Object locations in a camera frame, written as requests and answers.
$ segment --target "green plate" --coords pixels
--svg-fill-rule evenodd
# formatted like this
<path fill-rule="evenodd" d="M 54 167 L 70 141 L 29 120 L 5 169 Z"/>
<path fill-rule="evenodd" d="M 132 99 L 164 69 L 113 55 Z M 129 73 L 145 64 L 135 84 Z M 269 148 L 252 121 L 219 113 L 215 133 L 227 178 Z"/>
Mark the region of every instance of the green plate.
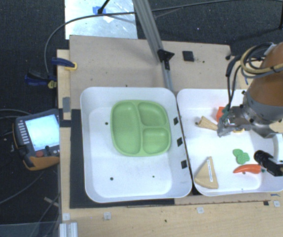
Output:
<path fill-rule="evenodd" d="M 113 144 L 126 156 L 155 156 L 170 147 L 168 115 L 155 102 L 118 102 L 112 108 L 110 120 Z"/>

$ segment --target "wooden surface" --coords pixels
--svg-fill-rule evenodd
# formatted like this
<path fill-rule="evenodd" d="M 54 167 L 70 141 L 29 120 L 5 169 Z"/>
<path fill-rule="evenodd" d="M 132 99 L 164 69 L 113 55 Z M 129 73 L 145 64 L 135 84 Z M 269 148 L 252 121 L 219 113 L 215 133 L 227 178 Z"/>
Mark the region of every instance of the wooden surface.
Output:
<path fill-rule="evenodd" d="M 137 41 L 133 48 L 140 44 Z M 179 52 L 184 48 L 183 43 L 170 42 L 171 47 Z M 214 45 L 187 43 L 189 48 L 199 47 L 198 53 L 205 53 L 210 57 L 206 63 L 210 68 L 225 70 L 224 63 L 219 65 L 214 57 L 222 57 L 227 48 Z M 58 56 L 69 58 L 69 52 L 59 50 Z M 178 73 L 179 77 L 187 78 L 187 83 L 195 78 L 197 71 L 189 71 L 183 74 L 183 62 L 179 66 L 174 63 L 174 74 Z M 205 63 L 201 62 L 201 70 L 204 69 Z M 70 75 L 63 67 L 58 67 L 58 96 L 59 107 L 62 107 L 62 98 L 70 96 Z M 207 88 L 213 79 L 206 78 L 205 82 L 200 82 Z M 70 113 L 64 113 L 65 119 L 70 119 Z M 272 126 L 283 132 L 283 122 Z M 277 194 L 242 194 L 234 196 L 221 197 L 193 197 L 188 196 L 182 199 L 176 199 L 176 205 L 155 206 L 155 207 L 111 207 L 111 208 L 94 208 L 94 209 L 69 209 L 70 198 L 70 128 L 60 128 L 61 134 L 61 187 L 62 187 L 62 213 L 69 213 L 71 221 L 78 222 L 78 236 L 80 237 L 183 237 L 183 236 L 200 236 L 200 237 L 263 237 L 283 236 L 283 191 Z M 264 205 L 263 201 L 268 201 L 269 205 Z M 277 200 L 280 207 L 275 207 L 273 201 Z M 204 213 L 198 213 L 198 207 L 202 207 Z M 104 213 L 111 213 L 111 220 L 104 220 Z"/>

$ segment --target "metal bracket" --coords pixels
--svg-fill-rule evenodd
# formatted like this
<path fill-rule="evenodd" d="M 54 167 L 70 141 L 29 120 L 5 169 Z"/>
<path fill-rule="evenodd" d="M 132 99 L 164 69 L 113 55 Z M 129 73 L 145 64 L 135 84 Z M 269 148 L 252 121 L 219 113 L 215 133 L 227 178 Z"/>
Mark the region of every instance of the metal bracket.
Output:
<path fill-rule="evenodd" d="M 163 49 L 159 49 L 157 53 L 158 53 L 158 57 L 159 57 L 160 62 L 164 62 L 165 63 L 165 69 L 166 70 L 170 70 L 169 61 L 174 56 L 174 53 L 165 51 Z"/>

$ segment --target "blue clamp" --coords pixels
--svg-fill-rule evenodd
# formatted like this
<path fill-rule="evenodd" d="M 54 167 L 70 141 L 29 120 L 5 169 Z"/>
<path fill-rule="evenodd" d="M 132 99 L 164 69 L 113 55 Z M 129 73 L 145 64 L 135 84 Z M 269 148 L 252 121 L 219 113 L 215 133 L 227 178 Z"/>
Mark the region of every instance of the blue clamp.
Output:
<path fill-rule="evenodd" d="M 74 70 L 77 69 L 77 63 L 71 62 L 71 61 L 63 59 L 63 58 L 53 57 L 51 59 L 51 64 L 52 65 L 58 65 L 58 66 L 64 66 L 65 70 L 70 70 L 70 71 L 74 71 Z"/>

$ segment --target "black square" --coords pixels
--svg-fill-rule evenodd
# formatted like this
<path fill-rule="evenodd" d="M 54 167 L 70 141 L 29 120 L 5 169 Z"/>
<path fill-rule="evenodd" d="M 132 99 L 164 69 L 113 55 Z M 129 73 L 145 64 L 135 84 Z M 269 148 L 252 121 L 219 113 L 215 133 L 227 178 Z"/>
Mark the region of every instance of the black square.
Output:
<path fill-rule="evenodd" d="M 192 51 L 182 51 L 184 61 L 194 62 L 194 55 Z"/>

